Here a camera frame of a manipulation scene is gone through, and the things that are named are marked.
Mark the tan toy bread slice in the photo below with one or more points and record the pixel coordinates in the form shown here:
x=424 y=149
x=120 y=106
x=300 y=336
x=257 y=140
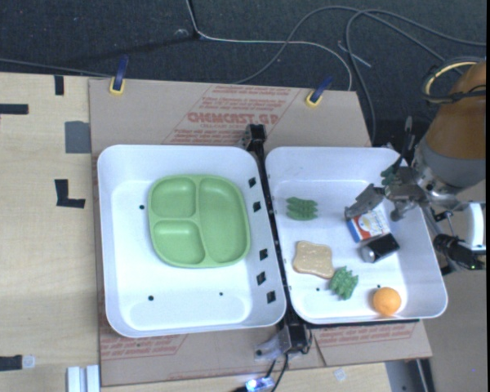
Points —
x=312 y=259

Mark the green divided plate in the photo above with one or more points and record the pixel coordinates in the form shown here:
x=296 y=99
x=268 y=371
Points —
x=220 y=219

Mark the black small can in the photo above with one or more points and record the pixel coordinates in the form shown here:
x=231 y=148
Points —
x=381 y=247

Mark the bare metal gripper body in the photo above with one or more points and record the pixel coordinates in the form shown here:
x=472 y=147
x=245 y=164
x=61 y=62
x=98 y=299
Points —
x=408 y=190

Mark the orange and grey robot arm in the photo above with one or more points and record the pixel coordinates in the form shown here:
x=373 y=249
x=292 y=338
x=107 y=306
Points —
x=457 y=129

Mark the white blue red carton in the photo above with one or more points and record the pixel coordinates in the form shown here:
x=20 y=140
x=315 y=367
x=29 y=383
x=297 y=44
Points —
x=369 y=225

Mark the orange toy ball fruit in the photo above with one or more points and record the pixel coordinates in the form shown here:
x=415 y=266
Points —
x=386 y=301

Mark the brown cardboard board, red print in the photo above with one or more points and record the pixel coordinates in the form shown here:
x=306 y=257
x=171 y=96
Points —
x=228 y=108

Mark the green toy broccoli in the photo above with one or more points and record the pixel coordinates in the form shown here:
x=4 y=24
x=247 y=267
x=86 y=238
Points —
x=344 y=283

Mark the white plastic tray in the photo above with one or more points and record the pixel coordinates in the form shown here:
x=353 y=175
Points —
x=408 y=276
x=188 y=300

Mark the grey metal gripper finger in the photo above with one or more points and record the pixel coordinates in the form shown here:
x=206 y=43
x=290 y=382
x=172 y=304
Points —
x=403 y=210
x=365 y=201

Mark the thin black rod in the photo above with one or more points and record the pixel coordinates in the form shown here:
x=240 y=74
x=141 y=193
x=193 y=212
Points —
x=274 y=227

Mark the black cylinder on white bracket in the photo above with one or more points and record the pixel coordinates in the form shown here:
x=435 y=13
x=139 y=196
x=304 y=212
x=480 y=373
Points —
x=457 y=249

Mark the green toy pea pods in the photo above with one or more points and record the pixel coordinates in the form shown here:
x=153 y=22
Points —
x=302 y=209

